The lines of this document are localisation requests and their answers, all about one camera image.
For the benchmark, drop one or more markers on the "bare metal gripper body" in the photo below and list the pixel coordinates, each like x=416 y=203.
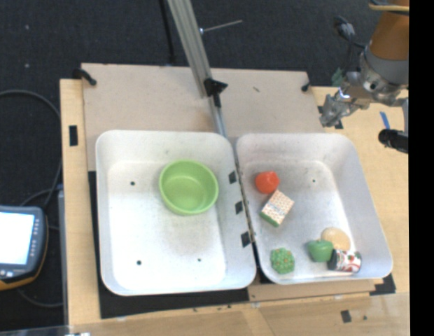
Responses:
x=367 y=91

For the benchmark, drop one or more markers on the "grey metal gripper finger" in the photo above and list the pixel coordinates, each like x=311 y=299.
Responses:
x=328 y=112
x=344 y=110

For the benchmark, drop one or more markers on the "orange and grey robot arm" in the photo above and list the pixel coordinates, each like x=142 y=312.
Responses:
x=392 y=37

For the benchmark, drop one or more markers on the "orange round toy fruit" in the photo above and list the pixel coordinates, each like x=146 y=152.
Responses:
x=266 y=182

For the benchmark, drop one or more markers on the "white plastic tray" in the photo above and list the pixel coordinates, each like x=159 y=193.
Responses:
x=308 y=205
x=161 y=250

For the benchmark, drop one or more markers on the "white patterned carton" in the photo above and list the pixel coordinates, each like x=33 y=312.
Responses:
x=277 y=208

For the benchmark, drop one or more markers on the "beige toy bread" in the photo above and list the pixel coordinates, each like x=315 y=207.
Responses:
x=337 y=237

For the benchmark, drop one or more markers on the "green toy apple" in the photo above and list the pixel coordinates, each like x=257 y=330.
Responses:
x=320 y=251

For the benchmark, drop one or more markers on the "red and white can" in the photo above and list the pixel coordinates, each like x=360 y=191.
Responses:
x=346 y=261

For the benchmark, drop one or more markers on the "green dotted toy grapes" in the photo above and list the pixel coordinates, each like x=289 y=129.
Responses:
x=282 y=261

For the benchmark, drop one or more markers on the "green bowl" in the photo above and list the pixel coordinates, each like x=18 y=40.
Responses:
x=188 y=187

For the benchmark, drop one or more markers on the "brown cardboard board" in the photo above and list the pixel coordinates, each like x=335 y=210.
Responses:
x=150 y=100

